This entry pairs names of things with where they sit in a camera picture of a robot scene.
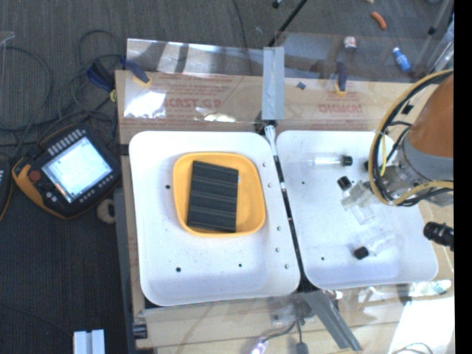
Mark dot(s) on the white plastic tray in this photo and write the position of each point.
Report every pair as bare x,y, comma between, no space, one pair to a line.
324,216
206,267

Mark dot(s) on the brown cardboard board red print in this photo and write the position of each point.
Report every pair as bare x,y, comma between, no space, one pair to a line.
236,98

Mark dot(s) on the clear plastic bottle black cap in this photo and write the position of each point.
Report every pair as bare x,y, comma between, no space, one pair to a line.
328,160
365,214
376,245

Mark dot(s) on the small red and white can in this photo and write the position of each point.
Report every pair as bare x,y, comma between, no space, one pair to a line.
350,42

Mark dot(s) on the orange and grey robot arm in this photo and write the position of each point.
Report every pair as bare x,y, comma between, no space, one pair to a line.
431,124

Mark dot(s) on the black cylinder on white bracket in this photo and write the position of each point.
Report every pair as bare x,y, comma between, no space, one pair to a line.
439,232

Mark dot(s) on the yellow plate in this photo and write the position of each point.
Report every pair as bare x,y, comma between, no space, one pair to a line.
250,197

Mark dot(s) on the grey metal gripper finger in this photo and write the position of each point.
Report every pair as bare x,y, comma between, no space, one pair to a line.
352,201
363,189

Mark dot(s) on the blue bottle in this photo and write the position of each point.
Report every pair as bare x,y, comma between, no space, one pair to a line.
402,59

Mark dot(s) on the orange sausage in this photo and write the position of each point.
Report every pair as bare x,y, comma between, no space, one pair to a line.
379,20

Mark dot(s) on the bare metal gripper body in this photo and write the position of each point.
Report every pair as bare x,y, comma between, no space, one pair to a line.
396,179

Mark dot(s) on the black ribbed rectangular pad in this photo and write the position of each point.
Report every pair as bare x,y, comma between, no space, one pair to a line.
213,197

